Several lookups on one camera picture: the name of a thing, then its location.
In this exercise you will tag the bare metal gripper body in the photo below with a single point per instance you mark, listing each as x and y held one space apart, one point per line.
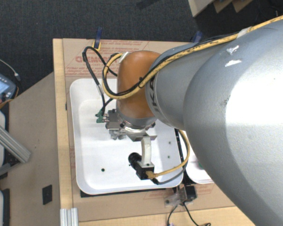
114 121

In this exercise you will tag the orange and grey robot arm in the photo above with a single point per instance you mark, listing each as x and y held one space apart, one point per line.
226 102

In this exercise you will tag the white plastic tray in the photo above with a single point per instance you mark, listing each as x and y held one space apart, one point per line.
96 149

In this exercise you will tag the thin black rod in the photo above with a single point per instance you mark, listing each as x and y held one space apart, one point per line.
177 136

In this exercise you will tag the brown cardboard board red print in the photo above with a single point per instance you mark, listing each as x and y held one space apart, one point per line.
132 206

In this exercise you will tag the green object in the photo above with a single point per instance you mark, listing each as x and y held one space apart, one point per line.
200 165

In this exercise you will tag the black cylinder on white bracket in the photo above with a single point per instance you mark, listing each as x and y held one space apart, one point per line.
146 152

